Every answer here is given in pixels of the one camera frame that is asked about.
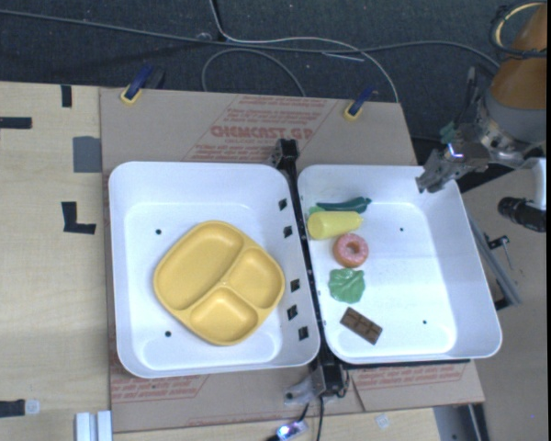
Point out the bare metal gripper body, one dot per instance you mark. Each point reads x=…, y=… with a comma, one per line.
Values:
x=480, y=147

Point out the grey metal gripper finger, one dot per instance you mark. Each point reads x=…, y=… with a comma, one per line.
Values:
x=430, y=169
x=446, y=177

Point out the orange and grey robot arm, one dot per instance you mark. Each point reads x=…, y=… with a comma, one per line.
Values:
x=521, y=81

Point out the dark green chili pepper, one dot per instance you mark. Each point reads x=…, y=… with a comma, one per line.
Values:
x=346, y=205

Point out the white plastic tray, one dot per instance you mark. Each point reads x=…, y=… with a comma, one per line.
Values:
x=422, y=274
x=188, y=186

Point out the yellow corn cob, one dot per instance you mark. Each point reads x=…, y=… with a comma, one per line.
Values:
x=333, y=224

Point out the pink doughnut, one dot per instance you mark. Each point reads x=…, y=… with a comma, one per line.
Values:
x=342, y=253

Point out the green lettuce leaf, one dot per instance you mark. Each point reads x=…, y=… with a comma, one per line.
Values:
x=346, y=286

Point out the thin black rod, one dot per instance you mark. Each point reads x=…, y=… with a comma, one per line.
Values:
x=308, y=264

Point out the brown chocolate bar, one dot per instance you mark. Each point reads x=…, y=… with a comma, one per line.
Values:
x=361, y=325

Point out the yellow divided plate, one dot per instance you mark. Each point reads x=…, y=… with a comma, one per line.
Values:
x=202, y=264

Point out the brown cardboard board, red print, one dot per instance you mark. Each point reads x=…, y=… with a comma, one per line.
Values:
x=174, y=127

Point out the black cylinder on white bracket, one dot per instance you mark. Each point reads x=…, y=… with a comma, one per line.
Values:
x=523, y=213

